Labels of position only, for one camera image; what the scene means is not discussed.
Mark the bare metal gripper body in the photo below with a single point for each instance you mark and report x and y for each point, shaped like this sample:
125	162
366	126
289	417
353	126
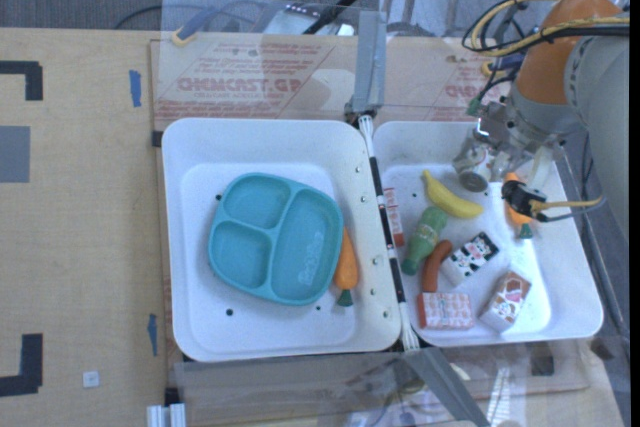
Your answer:
515	132

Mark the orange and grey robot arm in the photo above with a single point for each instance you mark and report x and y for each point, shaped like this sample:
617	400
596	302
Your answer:
595	80

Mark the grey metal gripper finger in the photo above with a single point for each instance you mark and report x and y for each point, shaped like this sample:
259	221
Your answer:
465	157
506	166

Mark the brown sausage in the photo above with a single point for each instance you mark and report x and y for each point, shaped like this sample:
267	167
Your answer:
433	265

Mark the orange carrot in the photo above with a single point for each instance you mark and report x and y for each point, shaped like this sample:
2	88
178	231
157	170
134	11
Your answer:
346	267
517	217

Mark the orange and white packet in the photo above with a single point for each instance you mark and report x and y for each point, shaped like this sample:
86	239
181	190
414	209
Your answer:
445	311

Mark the white plastic tray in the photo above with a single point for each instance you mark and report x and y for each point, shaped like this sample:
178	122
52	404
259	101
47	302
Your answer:
200	315
565	275

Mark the small white and red can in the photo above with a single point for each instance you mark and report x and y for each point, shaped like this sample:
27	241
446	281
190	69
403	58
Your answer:
474	181

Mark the yellow banana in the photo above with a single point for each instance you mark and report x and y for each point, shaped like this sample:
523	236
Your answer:
450	201

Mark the brown and white carton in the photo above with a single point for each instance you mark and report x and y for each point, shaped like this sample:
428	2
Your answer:
506	301

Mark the small white square tile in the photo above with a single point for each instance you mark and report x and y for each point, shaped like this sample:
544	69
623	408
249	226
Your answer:
90	379

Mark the brown cardboard board red print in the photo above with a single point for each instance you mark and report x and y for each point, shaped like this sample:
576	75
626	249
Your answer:
240	80

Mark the teal divided plate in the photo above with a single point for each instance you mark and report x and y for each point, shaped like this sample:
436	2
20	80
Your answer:
280	240

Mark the green bottle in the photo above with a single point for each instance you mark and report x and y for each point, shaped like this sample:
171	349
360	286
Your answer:
425	235

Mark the black and white cow carton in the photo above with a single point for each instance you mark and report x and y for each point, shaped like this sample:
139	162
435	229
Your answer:
472	257

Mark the red and white flat packet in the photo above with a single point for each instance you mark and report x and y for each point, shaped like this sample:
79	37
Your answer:
395	217

